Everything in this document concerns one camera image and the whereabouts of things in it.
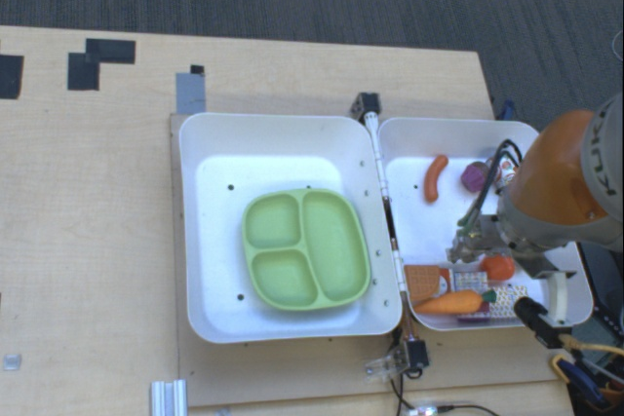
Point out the orange sausage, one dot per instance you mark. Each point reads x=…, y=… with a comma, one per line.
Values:
x=433, y=182

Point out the green divided plate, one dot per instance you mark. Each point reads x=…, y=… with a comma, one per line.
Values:
x=331, y=248

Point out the orange carrot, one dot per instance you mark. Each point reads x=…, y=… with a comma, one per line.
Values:
x=453, y=302

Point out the purple flat packet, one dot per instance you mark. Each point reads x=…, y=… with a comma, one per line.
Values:
x=473, y=318

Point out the orange waffle biscuit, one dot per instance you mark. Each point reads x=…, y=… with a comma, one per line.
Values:
x=421, y=280

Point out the white plastic tray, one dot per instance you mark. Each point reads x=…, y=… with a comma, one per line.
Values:
x=214, y=258
x=419, y=229

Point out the white and red small can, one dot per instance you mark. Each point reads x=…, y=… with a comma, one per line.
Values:
x=505, y=173

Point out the black cylinder on white bracket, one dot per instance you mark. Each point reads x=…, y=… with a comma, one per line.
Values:
x=536, y=319

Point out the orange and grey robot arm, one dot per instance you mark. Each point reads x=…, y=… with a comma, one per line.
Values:
x=556, y=175

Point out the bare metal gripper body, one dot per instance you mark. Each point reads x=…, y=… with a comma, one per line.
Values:
x=485, y=234

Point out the thin black and white rod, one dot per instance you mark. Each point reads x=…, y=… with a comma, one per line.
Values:
x=385, y=190

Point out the white packet with coloured dots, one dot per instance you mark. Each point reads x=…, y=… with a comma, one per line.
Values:
x=509, y=299
x=470, y=280

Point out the orange tomato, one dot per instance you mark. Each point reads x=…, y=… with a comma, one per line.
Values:
x=498, y=267

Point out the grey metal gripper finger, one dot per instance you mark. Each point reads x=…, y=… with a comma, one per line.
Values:
x=471, y=258
x=453, y=255

